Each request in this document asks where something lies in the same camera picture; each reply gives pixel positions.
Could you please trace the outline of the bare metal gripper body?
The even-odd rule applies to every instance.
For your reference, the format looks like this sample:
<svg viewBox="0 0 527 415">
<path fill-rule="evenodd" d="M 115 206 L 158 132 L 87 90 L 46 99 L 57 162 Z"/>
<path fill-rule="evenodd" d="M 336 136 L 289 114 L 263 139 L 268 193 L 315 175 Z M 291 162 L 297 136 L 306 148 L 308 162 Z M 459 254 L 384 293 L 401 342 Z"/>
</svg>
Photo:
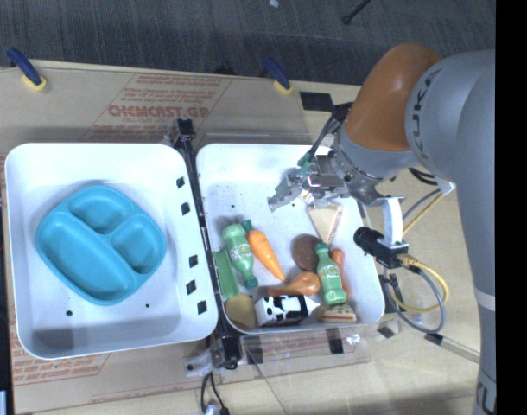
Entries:
<svg viewBox="0 0 527 415">
<path fill-rule="evenodd" d="M 352 197 L 371 206 L 383 197 L 377 185 L 384 179 L 363 171 L 340 151 L 324 155 L 307 152 L 300 159 L 300 174 L 302 187 L 317 201 Z"/>
</svg>

